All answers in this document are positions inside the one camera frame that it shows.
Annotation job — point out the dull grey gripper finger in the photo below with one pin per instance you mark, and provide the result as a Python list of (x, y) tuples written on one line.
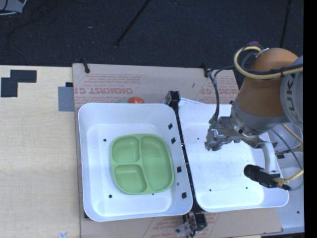
[(208, 144), (218, 144)]

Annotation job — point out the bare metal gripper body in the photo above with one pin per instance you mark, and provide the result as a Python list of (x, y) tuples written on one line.
[(229, 131)]

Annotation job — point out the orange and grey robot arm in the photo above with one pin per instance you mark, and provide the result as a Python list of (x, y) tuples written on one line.
[(265, 88)]

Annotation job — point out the thin black rod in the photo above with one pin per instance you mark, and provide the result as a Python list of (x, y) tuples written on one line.
[(184, 152)]

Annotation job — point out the white plastic tray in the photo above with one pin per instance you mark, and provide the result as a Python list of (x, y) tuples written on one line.
[(99, 162), (223, 172)]

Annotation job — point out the white printed paper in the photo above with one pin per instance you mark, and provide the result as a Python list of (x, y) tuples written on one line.
[(190, 101)]

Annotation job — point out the green divided plate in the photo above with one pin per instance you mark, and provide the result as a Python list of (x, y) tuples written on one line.
[(142, 163)]

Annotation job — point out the brown cardboard board red print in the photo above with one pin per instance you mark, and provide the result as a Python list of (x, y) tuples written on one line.
[(153, 83)]

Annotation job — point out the red toy tomato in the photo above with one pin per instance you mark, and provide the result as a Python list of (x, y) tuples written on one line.
[(136, 100)]

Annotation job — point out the green round toy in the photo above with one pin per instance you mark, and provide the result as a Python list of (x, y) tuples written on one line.
[(121, 101)]

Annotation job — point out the black cylinder on white bracket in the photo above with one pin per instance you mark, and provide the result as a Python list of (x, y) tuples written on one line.
[(262, 176)]

